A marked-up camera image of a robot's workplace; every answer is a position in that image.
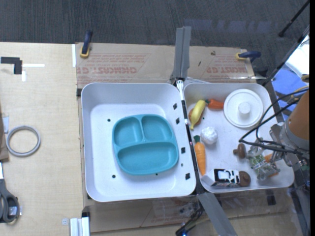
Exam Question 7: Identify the grey tape roll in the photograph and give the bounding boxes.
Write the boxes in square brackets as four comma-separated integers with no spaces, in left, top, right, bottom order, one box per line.
[6,125,41,157]

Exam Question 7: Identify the white lumpy ball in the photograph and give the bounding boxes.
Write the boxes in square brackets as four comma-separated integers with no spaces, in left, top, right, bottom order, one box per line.
[200,126,219,146]

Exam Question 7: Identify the long orange carrot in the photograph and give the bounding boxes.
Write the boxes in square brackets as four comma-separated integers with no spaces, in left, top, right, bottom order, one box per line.
[193,135,207,177]

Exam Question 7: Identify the brown doughnut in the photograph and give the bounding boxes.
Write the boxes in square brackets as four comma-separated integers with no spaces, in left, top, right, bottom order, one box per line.
[238,171,252,188]

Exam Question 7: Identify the short orange carrot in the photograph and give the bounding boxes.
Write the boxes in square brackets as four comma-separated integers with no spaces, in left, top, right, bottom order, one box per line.
[205,98,225,111]

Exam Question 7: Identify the white round lid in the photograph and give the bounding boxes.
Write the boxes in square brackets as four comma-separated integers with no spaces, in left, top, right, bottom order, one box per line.
[223,88,264,129]

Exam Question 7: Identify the yellow banana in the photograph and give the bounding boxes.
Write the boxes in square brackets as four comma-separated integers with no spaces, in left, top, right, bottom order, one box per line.
[189,99,207,130]

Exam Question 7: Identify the blue divided plate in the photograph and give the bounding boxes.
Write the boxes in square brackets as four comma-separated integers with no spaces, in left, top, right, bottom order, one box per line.
[112,114,180,177]

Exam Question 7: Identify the black and white carton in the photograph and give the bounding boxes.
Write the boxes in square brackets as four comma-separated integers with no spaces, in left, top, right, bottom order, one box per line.
[200,168,241,189]

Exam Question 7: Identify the grey scissors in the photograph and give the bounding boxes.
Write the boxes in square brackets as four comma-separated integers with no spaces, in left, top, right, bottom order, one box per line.
[0,177,20,224]

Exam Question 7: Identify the clear plastic bottle green label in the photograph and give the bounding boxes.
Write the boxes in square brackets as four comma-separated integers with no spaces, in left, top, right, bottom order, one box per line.
[247,144,279,181]

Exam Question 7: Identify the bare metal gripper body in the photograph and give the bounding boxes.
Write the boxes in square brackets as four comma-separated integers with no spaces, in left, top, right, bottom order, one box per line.
[269,122,286,146]

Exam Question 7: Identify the brown mushroom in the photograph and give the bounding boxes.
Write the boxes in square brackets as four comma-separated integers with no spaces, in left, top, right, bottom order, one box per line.
[233,143,248,159]

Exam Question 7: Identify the white plastic tray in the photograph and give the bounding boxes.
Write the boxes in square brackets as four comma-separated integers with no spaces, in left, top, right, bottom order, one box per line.
[80,82,197,203]
[183,82,295,194]

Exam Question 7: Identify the brown cardboard board red print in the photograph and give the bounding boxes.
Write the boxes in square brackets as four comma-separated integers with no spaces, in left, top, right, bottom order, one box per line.
[75,42,296,234]

